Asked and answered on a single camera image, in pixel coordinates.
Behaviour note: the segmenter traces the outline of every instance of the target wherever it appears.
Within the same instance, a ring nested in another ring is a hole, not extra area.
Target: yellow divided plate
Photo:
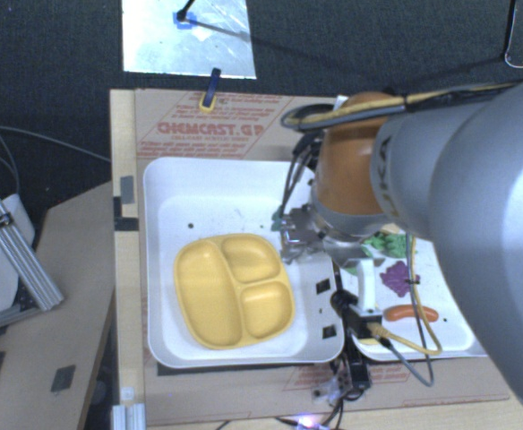
[[[295,303],[276,249],[253,234],[201,239],[174,262],[178,302],[190,333],[208,348],[268,340],[292,323]]]

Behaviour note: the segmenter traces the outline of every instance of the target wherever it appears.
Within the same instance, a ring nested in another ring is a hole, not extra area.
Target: blue and yellow clip
[[[214,106],[216,105],[216,88],[218,87],[219,77],[221,74],[222,71],[218,68],[212,69],[208,89],[201,95],[200,98],[200,111],[209,113],[214,109]]]

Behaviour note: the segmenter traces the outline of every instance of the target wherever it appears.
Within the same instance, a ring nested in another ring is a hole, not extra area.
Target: black fabric surface
[[[510,0],[246,1],[258,79],[221,90],[332,96],[523,78],[501,61]],[[110,89],[205,88],[203,78],[124,73],[121,37],[121,0],[0,0],[0,125],[108,156]],[[523,63],[523,0],[511,51]],[[104,162],[4,137],[35,222],[110,179]],[[0,165],[0,194],[12,190]]]

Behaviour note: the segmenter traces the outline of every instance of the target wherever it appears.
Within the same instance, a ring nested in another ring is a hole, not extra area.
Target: silver metal sheet
[[[124,70],[255,79],[245,0],[122,0]]]

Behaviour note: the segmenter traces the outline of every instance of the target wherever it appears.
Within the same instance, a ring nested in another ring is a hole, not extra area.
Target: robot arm
[[[325,131],[306,208],[318,237],[340,266],[389,221],[431,240],[523,403],[523,82],[487,101],[392,110]]]

